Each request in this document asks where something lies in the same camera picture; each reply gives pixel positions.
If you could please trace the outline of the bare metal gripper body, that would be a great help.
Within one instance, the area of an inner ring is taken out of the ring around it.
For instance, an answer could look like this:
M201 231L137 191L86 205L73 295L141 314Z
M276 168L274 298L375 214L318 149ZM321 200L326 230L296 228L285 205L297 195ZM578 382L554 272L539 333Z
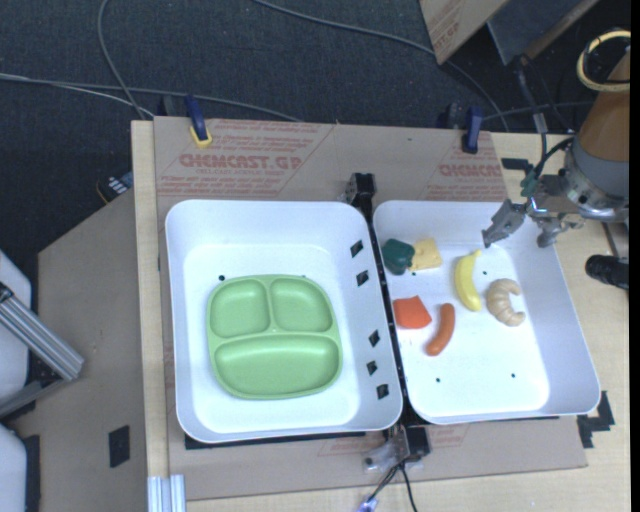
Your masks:
M556 174L544 174L529 198L532 216L570 216L624 222L629 216L629 165L567 158Z

